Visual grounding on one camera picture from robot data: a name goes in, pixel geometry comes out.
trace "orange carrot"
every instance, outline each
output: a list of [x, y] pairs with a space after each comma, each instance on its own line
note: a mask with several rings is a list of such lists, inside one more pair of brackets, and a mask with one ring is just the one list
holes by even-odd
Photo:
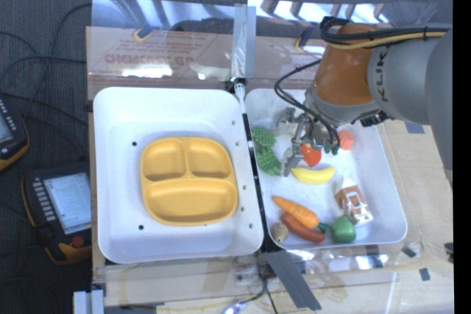
[[288, 199], [280, 198], [279, 196], [273, 196], [272, 198], [273, 201], [278, 204], [282, 210], [284, 210], [286, 213], [290, 213], [306, 228], [314, 228], [315, 226], [319, 225], [319, 219], [317, 218], [317, 215], [308, 208], [302, 206], [301, 204], [294, 203]]
[[281, 221], [290, 231], [292, 231], [298, 237], [301, 237], [303, 240], [309, 240], [311, 242], [322, 242], [325, 239], [324, 233], [320, 232], [319, 230], [306, 228], [290, 213], [284, 213], [283, 216], [281, 216]]

